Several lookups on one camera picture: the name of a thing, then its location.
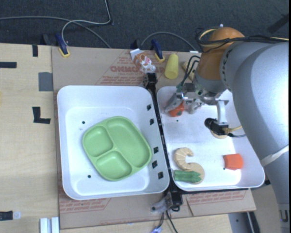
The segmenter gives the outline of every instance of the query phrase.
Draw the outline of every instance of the white tray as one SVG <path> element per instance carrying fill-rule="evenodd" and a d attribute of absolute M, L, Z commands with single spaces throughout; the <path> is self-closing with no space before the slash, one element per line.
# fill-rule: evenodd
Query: white tray
<path fill-rule="evenodd" d="M 264 169 L 252 149 L 247 137 L 217 139 L 204 125 L 206 118 L 218 118 L 216 106 L 203 105 L 194 114 L 183 112 L 181 116 L 171 117 L 163 110 L 170 97 L 176 91 L 174 86 L 166 86 L 158 91 L 157 98 L 162 119 L 163 132 L 173 170 L 180 169 L 173 161 L 174 151 L 178 148 L 190 148 L 194 156 L 186 157 L 186 162 L 199 163 L 205 178 L 199 184 L 176 181 L 184 191 L 225 190 L 258 187 L 264 183 Z M 226 105 L 226 119 L 230 128 L 240 125 L 233 105 L 232 94 L 223 93 L 221 100 L 229 100 Z M 244 134 L 243 130 L 233 132 Z M 224 169 L 223 155 L 239 153 L 244 165 L 239 170 Z"/>
<path fill-rule="evenodd" d="M 137 86 L 65 86 L 58 92 L 63 187 L 75 200 L 159 193 L 169 175 L 150 93 Z M 149 164 L 120 181 L 96 171 L 83 150 L 84 132 L 104 119 L 122 116 L 141 131 L 152 149 Z"/>

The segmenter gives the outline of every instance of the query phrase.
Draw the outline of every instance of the wooden table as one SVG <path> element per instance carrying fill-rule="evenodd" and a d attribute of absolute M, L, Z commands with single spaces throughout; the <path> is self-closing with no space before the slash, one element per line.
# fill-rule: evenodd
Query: wooden table
<path fill-rule="evenodd" d="M 39 92 L 38 73 L 52 72 L 51 47 L 0 44 L 0 62 L 17 68 L 0 69 L 0 211 L 21 212 L 20 219 L 0 221 L 0 232 L 39 232 L 39 219 L 59 216 L 53 92 Z M 41 107 L 33 123 L 32 107 Z M 173 219 L 179 232 L 231 233 L 228 215 Z M 151 232 L 157 221 L 61 230 L 74 232 Z M 163 232 L 174 232 L 166 220 Z"/>

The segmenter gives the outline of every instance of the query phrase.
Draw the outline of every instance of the blue clamp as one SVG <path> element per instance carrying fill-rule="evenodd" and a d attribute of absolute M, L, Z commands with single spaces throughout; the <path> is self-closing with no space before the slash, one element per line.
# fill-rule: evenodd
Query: blue clamp
<path fill-rule="evenodd" d="M 56 41 L 57 41 L 58 46 L 59 46 L 59 52 L 62 54 L 62 56 L 64 58 L 69 57 L 70 52 L 69 52 L 67 45 L 64 42 L 64 39 L 62 38 L 62 36 L 59 33 L 56 33 L 55 37 L 56 37 Z"/>
<path fill-rule="evenodd" d="M 163 56 L 161 46 L 159 45 L 159 43 L 155 39 L 151 40 L 151 44 L 152 44 L 152 47 L 155 49 L 155 52 L 156 52 L 155 53 L 155 58 L 157 59 L 157 61 L 159 63 L 162 63 L 165 60 L 165 57 Z"/>

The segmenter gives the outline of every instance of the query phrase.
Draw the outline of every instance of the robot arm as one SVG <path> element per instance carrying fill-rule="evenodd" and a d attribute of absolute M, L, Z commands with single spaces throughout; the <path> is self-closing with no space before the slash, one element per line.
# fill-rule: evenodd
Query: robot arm
<path fill-rule="evenodd" d="M 219 28 L 210 36 L 200 57 L 193 84 L 178 87 L 177 96 L 165 108 L 181 100 L 191 104 L 222 106 L 218 98 L 228 89 L 242 128 L 261 161 L 276 196 L 282 232 L 290 232 L 288 69 L 289 43 L 246 40 L 232 28 Z M 224 134 L 220 122 L 207 118 L 205 125 Z"/>

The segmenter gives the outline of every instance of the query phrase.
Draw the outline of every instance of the black hole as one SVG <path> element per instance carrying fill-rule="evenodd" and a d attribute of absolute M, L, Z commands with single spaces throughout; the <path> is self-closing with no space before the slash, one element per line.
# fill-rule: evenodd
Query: black hole
<path fill-rule="evenodd" d="M 162 177 L 164 177 L 163 172 L 159 172 L 158 173 L 159 179 L 161 179 Z"/>
<path fill-rule="evenodd" d="M 157 167 L 157 161 L 152 162 L 152 168 L 154 169 L 155 167 Z"/>

